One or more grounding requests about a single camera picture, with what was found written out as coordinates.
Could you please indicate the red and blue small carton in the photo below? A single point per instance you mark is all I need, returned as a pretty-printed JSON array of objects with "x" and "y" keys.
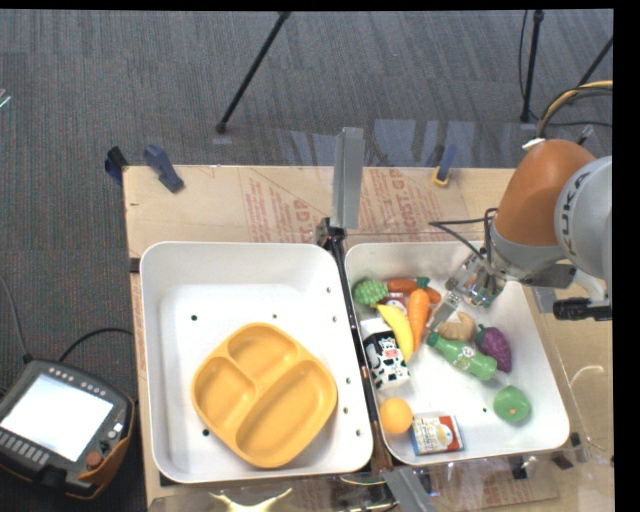
[{"x": 436, "y": 435}]

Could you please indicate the yellow banana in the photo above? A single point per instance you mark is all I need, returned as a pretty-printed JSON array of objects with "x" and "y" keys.
[{"x": 400, "y": 327}]

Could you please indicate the orange toy ball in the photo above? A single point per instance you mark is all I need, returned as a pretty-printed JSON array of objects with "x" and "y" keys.
[{"x": 395, "y": 415}]

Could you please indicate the purple toy grapes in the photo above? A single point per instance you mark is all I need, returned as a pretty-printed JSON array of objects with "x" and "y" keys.
[{"x": 496, "y": 347}]

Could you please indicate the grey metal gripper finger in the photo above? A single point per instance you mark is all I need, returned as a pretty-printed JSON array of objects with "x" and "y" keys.
[{"x": 445, "y": 311}]

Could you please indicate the cow print milk carton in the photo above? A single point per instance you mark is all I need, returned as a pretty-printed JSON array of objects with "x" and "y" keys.
[{"x": 387, "y": 362}]

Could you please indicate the brown cardboard board, red print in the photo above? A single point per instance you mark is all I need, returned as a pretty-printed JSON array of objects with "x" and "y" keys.
[{"x": 210, "y": 205}]

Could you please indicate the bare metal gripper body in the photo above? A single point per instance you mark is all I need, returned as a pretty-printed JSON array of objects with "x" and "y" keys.
[{"x": 475, "y": 280}]

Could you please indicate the green plastic bottle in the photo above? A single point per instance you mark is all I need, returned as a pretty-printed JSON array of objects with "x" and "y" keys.
[{"x": 465, "y": 357}]

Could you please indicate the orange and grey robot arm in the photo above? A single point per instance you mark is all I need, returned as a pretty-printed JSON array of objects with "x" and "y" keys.
[{"x": 537, "y": 200}]

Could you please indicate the green toy grapes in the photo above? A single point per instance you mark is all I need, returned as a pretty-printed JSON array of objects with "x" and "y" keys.
[{"x": 369, "y": 291}]

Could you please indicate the black cylinder on white bracket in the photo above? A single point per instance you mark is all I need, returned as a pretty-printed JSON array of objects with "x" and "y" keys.
[{"x": 580, "y": 309}]

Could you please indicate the orange toy carrot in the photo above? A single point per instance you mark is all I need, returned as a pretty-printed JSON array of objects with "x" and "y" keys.
[{"x": 418, "y": 310}]

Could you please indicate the orange toy sausage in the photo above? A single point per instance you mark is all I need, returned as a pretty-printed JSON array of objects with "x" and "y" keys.
[{"x": 401, "y": 285}]

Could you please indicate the white plastic tray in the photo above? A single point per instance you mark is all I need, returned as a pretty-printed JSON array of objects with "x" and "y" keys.
[
  {"x": 450, "y": 395},
  {"x": 250, "y": 280}
]

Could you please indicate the yellow divided plate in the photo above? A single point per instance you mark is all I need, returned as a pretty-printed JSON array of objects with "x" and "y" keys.
[{"x": 270, "y": 400}]

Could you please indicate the tan toy croissant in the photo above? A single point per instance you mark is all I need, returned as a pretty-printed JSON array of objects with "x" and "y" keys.
[{"x": 457, "y": 329}]

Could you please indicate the green toy apple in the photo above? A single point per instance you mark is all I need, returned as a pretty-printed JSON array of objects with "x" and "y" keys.
[{"x": 511, "y": 404}]

